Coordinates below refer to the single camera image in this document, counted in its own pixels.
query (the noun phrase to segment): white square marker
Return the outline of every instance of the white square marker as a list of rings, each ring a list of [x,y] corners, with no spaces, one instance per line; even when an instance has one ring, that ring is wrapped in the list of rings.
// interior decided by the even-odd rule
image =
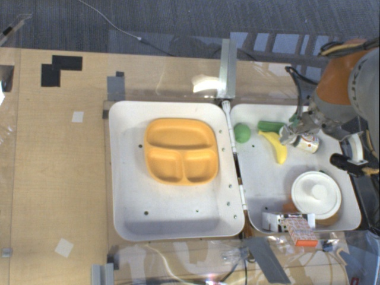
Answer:
[[[55,248],[55,252],[65,258],[68,258],[73,247],[73,243],[70,243],[65,239],[60,239],[57,247]]]
[[[84,112],[75,111],[72,114],[71,122],[83,122]]]

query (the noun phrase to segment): orange tray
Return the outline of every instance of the orange tray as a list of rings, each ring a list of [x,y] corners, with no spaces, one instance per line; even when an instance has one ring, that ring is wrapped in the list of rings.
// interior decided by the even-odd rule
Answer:
[[[205,184],[219,169],[214,132],[195,119],[152,121],[145,130],[144,153],[150,175],[161,183]]]

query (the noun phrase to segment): dark gray floor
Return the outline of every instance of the dark gray floor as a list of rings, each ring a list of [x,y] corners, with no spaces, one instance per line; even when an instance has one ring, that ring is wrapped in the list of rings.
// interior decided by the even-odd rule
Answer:
[[[214,53],[217,45],[194,40],[194,36],[220,39],[240,32],[348,39],[379,34],[380,0],[83,1],[121,29],[144,36],[177,56],[217,56]],[[18,14],[32,14],[18,33],[17,41],[8,46],[164,55],[116,31],[76,0],[0,0],[0,3],[0,29],[5,29]]]

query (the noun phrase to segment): yellow banana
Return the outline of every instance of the yellow banana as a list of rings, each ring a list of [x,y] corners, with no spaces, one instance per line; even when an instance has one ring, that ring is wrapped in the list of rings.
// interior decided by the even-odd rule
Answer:
[[[277,162],[283,164],[286,160],[287,149],[285,145],[280,143],[280,136],[275,132],[262,132],[259,131],[259,135],[264,136],[274,147]]]

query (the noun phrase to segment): white tray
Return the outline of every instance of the white tray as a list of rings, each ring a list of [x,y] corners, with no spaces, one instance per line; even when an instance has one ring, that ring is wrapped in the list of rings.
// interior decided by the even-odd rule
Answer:
[[[145,165],[144,132],[157,118],[192,118],[213,129],[219,172],[205,185],[156,182]],[[233,236],[244,215],[223,111],[208,103],[118,102],[109,112],[113,218],[131,241]]]
[[[251,139],[236,143],[249,218],[252,225],[262,231],[261,213],[282,211],[284,203],[290,201],[291,187],[302,173],[322,170],[339,185],[342,203],[338,220],[331,226],[319,226],[317,230],[352,230],[359,226],[361,215],[352,183],[347,172],[330,164],[332,153],[341,153],[339,142],[320,132],[321,140],[315,154],[306,153],[287,146],[288,157],[283,165],[276,163],[272,145],[258,135],[259,121],[287,122],[296,111],[295,106],[273,106],[265,104],[238,104],[231,111],[232,125],[244,123],[251,129]]]

